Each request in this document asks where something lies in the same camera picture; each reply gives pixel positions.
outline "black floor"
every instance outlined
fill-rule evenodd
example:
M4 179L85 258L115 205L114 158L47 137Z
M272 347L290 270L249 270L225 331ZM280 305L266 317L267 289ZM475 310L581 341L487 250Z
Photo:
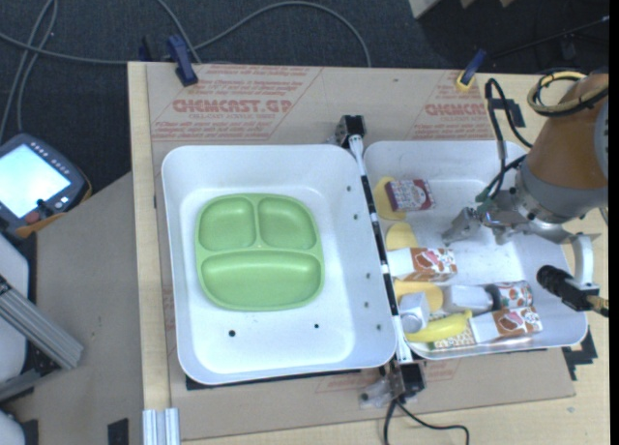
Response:
M46 1L0 0L0 33L26 42ZM163 0L195 45L281 1L289 0ZM496 58L492 53L597 22L609 14L609 0L517 0L508 8L499 0L478 0L467 10L458 0L442 0L418 20L407 0L304 1L348 20L367 44L374 68L461 69L478 48L490 53L483 72L608 66L608 22L578 31L567 43L548 41ZM44 20L42 31L47 24ZM165 39L176 32L156 0L59 0L47 48L79 57L137 60L144 36L163 50ZM203 62L367 65L360 44L340 20L292 6L260 15L199 54ZM0 113L20 58L18 47L0 39ZM3 141L17 131L15 105ZM41 57L24 89L21 117L26 132L45 139L84 170L95 192L131 169L123 66Z

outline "screen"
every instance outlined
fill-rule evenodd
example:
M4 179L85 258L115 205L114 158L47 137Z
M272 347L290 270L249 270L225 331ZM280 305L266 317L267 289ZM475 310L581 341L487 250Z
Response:
M0 201L20 218L70 184L25 144L0 158Z

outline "white tray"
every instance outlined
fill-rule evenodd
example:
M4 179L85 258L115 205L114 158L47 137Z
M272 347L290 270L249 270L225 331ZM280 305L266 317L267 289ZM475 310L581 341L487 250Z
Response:
M381 366L396 336L358 167L332 145L184 146L162 164L178 356L218 385ZM214 197L279 193L312 211L325 260L318 297L286 311L229 311L198 282L196 216Z
M508 161L524 152L508 144ZM396 179L425 178L429 182L436 206L426 211L407 213L406 220L420 246L445 247L441 233L465 207L476 207L475 196L490 182L499 169L494 141L381 141L365 153L368 178L372 188L385 176ZM504 189L514 183L513 171L506 175ZM394 222L381 220L386 233ZM584 312L568 308L536 281L537 271L546 264L569 271L560 246L535 235L517 235L504 246L496 245L488 228L482 227L474 237L454 242L458 273L447 284L481 284L527 280L533 289L534 306L542 320L542 332L470 347L429 350L425 343L409 343L411 349L427 359L450 359L515 350L531 350L579 343L587 332Z

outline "green plate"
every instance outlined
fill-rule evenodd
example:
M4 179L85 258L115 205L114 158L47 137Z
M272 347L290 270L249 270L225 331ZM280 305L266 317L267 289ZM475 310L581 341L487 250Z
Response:
M285 195L236 193L207 202L197 216L195 256L205 294L230 310L299 308L324 283L313 216Z

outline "table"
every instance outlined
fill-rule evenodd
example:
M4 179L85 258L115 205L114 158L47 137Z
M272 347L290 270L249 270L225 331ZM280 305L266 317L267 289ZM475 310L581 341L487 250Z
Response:
M143 399L146 409L163 410L171 405L168 381L167 349L165 345L162 310L161 271L156 210L153 207L154 175L152 140L148 104L147 67L130 63L129 88L133 147L133 187L135 232L137 248L139 319L142 349ZM346 74L343 69L339 74ZM489 75L478 74L484 83ZM537 78L533 75L495 75L506 95L515 99L523 109L527 128L522 132L529 139L540 129L542 120L525 106L526 93ZM509 138L507 122L500 120L504 135ZM602 233L594 242L597 280L607 297L607 228L597 213L585 221L573 223L577 230ZM532 443L552 435L560 443L609 443L609 355L608 321L596 314L589 315L591 332L599 358L591 366L577 369L575 397L511 404L483 409L451 411L422 416L436 425L464 424L475 443ZM381 443L382 422L368 420L339 425L278 430L242 436L227 436L193 440L198 444L261 444L261 443ZM406 442L415 436L419 442L463 442L461 431L439 433L414 430L407 418L396 417L390 436L394 443Z

